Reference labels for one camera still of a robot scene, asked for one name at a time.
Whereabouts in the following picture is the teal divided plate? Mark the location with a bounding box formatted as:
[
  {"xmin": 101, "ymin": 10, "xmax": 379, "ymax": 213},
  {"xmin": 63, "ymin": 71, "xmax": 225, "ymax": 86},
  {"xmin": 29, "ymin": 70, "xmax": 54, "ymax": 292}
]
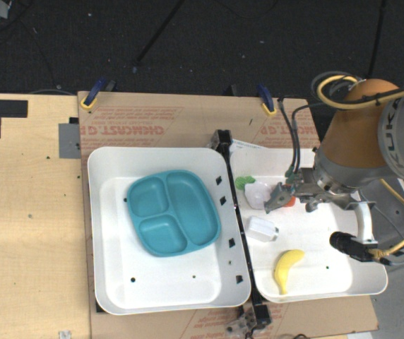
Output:
[{"xmin": 126, "ymin": 169, "xmax": 222, "ymax": 258}]

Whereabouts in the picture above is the brown cardboard board red print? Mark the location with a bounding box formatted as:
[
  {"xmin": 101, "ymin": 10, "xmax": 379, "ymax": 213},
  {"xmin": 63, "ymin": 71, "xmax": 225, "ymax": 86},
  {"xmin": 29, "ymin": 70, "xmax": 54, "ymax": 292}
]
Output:
[{"xmin": 77, "ymin": 90, "xmax": 380, "ymax": 339}]

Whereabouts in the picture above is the clear square plastic bottle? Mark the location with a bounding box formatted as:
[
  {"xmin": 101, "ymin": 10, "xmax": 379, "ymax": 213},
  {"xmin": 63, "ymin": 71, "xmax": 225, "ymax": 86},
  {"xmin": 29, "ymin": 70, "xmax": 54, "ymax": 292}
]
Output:
[{"xmin": 244, "ymin": 215, "xmax": 280, "ymax": 243}]

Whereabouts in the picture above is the black cylinder on white bracket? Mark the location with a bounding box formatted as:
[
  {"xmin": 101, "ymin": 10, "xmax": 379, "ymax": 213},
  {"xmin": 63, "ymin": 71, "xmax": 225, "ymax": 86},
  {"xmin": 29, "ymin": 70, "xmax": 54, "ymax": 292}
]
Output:
[{"xmin": 329, "ymin": 200, "xmax": 380, "ymax": 263}]

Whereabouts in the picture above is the green broccoli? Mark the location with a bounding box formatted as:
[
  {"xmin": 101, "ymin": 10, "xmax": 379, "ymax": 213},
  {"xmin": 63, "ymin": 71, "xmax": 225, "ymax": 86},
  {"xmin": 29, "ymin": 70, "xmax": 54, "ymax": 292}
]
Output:
[{"xmin": 234, "ymin": 175, "xmax": 257, "ymax": 191}]

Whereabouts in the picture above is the yellow banana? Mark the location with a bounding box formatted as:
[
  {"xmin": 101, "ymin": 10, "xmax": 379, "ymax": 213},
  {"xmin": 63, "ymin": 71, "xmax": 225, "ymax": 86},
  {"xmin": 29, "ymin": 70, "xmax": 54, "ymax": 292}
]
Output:
[{"xmin": 273, "ymin": 249, "xmax": 306, "ymax": 296}]

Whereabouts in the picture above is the white printed paper sheet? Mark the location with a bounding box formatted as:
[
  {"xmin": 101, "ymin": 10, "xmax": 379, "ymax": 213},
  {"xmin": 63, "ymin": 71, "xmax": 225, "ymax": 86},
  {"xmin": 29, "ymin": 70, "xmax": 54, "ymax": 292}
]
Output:
[{"xmin": 230, "ymin": 138, "xmax": 271, "ymax": 151}]

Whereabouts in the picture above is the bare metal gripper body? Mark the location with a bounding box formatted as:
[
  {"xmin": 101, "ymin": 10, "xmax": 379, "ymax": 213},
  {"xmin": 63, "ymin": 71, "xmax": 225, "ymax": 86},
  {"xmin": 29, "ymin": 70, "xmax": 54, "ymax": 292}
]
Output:
[{"xmin": 289, "ymin": 167, "xmax": 357, "ymax": 211}]

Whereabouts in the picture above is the white plastic tray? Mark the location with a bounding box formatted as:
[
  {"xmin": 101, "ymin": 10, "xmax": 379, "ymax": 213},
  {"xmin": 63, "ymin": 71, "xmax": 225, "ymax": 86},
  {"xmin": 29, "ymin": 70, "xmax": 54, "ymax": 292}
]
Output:
[
  {"xmin": 230, "ymin": 146, "xmax": 389, "ymax": 304},
  {"xmin": 87, "ymin": 146, "xmax": 252, "ymax": 316}
]

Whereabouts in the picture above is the thin black rod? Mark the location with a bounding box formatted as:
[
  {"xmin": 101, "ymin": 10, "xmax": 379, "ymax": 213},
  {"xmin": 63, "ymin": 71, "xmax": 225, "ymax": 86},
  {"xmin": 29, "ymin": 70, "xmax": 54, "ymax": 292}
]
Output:
[{"xmin": 222, "ymin": 142, "xmax": 263, "ymax": 309}]

